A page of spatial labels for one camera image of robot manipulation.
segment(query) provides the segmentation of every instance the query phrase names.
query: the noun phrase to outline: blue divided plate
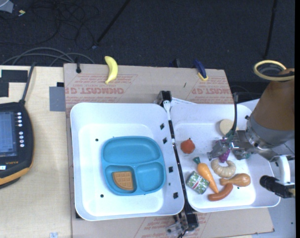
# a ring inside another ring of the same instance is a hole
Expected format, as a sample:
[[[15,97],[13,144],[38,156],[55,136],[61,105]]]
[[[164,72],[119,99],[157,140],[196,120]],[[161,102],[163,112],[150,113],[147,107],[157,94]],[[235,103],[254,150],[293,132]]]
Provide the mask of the blue divided plate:
[[[166,180],[159,145],[145,136],[123,136],[107,140],[101,149],[101,163],[108,188],[118,195],[149,194],[161,189]],[[130,171],[133,189],[116,185],[114,172]]]

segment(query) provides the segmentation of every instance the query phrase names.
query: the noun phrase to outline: screen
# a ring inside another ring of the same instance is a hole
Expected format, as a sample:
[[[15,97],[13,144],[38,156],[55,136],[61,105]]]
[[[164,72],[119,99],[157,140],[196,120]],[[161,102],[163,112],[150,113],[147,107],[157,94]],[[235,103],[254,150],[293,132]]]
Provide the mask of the screen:
[[[0,157],[15,156],[14,112],[0,112]]]

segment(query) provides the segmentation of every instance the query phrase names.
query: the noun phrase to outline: toy carrot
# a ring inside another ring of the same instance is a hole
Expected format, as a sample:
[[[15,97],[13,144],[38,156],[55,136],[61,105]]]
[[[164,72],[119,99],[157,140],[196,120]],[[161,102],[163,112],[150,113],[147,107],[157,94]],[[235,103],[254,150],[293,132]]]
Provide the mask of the toy carrot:
[[[197,163],[197,172],[206,180],[209,181],[209,187],[215,192],[219,193],[213,175],[210,172],[209,167],[205,163],[201,163],[199,157],[193,159]]]

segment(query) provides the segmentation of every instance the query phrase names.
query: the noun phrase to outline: hot dog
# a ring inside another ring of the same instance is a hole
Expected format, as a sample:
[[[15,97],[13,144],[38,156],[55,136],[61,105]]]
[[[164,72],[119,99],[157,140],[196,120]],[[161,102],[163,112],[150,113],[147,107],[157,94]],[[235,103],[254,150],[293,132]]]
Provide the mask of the hot dog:
[[[221,200],[221,199],[225,198],[226,196],[228,196],[230,194],[230,192],[233,190],[233,188],[234,188],[234,186],[232,185],[232,183],[228,183],[225,185],[223,190],[220,191],[219,193],[209,194],[208,199],[210,201]]]

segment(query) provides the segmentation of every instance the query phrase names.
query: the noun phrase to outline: yellow banana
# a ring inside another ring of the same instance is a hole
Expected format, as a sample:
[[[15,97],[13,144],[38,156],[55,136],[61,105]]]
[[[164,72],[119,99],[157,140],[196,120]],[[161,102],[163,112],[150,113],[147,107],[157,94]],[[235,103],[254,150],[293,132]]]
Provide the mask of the yellow banana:
[[[107,65],[109,66],[109,75],[108,79],[105,81],[106,84],[108,84],[111,80],[114,80],[117,78],[118,75],[118,64],[116,60],[114,60],[112,57],[105,56],[105,61]]]

